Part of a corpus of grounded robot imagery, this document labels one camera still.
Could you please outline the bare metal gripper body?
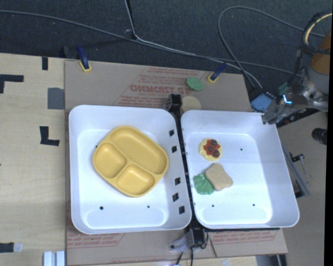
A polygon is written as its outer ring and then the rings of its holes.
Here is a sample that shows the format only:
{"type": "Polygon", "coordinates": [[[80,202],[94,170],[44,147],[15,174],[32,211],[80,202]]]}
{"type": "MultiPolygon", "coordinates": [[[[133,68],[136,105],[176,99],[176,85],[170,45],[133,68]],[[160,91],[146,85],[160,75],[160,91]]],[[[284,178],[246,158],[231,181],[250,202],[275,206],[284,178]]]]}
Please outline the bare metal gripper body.
{"type": "Polygon", "coordinates": [[[326,112],[329,104],[329,86],[319,85],[304,78],[290,85],[288,82],[278,89],[279,98],[273,105],[273,120],[282,120],[296,112],[314,108],[326,112]]]}

